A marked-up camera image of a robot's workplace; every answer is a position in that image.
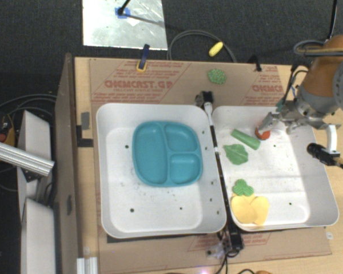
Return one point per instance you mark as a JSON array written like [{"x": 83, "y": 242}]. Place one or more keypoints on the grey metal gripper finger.
[
  {"x": 270, "y": 121},
  {"x": 294, "y": 128}
]

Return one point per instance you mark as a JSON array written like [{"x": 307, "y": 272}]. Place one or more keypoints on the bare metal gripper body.
[{"x": 298, "y": 114}]

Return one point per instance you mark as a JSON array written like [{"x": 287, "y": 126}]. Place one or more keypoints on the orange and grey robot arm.
[{"x": 320, "y": 76}]

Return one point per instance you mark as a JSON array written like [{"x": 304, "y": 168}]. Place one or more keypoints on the red tomato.
[{"x": 264, "y": 135}]

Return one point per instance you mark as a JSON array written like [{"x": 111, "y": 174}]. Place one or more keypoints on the green celery stick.
[{"x": 245, "y": 139}]

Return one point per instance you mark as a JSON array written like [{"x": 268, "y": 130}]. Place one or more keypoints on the green lettuce leaf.
[{"x": 235, "y": 154}]

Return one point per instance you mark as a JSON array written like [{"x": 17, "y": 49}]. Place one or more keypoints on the white plastic tray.
[
  {"x": 117, "y": 181},
  {"x": 283, "y": 181}
]

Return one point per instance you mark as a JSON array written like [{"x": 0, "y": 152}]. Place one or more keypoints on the thin black and white rod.
[{"x": 217, "y": 153}]

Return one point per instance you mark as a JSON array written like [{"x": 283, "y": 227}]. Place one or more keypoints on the green dotted round toy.
[{"x": 217, "y": 76}]

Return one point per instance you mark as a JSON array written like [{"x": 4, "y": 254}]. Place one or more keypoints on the green broccoli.
[{"x": 242, "y": 187}]

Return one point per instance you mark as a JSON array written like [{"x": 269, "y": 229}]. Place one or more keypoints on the yellow flat slice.
[
  {"x": 262, "y": 210},
  {"x": 242, "y": 210}
]

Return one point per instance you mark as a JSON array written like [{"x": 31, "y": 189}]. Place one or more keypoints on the yellow corn cob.
[{"x": 216, "y": 49}]

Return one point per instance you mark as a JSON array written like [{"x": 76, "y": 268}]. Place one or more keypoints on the brown cardboard board red print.
[{"x": 165, "y": 90}]

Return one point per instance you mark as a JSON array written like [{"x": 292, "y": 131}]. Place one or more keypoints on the blue divided plate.
[{"x": 151, "y": 153}]

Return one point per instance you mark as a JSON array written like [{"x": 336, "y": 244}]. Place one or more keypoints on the black cylinder on white bracket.
[{"x": 321, "y": 152}]

